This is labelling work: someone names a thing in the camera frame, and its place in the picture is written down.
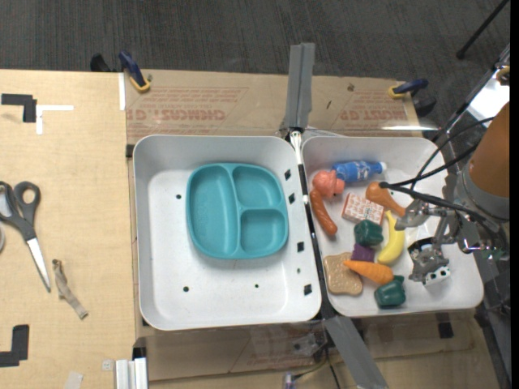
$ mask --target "orange object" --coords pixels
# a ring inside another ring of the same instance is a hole
[[[338,195],[344,190],[344,180],[337,178],[337,172],[320,170],[314,176],[311,184],[326,198]]]
[[[371,182],[369,185],[367,185],[366,199],[394,211],[400,217],[405,215],[405,208],[395,202],[395,200],[391,197],[389,190],[382,189],[378,182]]]
[[[510,197],[510,102],[500,110],[469,162],[474,184],[485,192]]]
[[[350,270],[357,272],[360,276],[375,281],[377,284],[384,285],[393,281],[392,269],[381,263],[371,263],[368,261],[356,261],[347,259],[343,261]]]
[[[310,203],[311,209],[314,211],[321,228],[323,228],[328,235],[335,235],[337,233],[337,225],[328,214],[324,206],[323,196],[317,189],[312,189],[310,192]]]

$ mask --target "toy bread slice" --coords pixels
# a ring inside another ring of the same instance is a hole
[[[359,295],[362,292],[360,275],[346,267],[343,261],[351,258],[351,252],[329,255],[323,258],[328,291],[332,294]]]

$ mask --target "scissor handle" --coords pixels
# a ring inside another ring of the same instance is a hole
[[[36,232],[34,231],[32,224],[30,224],[19,214],[15,193],[11,185],[5,182],[0,182],[0,196],[2,195],[5,196],[7,210],[9,213],[6,213],[0,207],[0,220],[4,220],[18,228],[18,230],[22,233],[25,241],[29,241],[30,239],[35,238]]]
[[[31,190],[34,194],[34,197],[30,202],[26,202],[24,199],[24,193],[27,190]],[[34,226],[34,214],[36,213],[36,208],[41,199],[40,188],[31,182],[20,182],[15,186],[14,193],[18,206],[22,209],[24,219]]]

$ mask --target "scissors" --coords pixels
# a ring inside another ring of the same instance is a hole
[[[26,202],[24,199],[24,193],[27,190],[31,190],[34,194],[30,202]],[[18,183],[14,189],[9,184],[0,182],[0,220],[12,224],[21,232],[31,250],[32,259],[38,268],[41,280],[50,293],[49,274],[34,230],[34,214],[40,198],[40,188],[31,182]]]

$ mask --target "dark gray carpet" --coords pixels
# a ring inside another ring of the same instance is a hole
[[[88,71],[128,50],[141,68],[286,74],[316,43],[315,75],[426,78],[442,124],[510,41],[502,0],[0,0],[0,68]]]

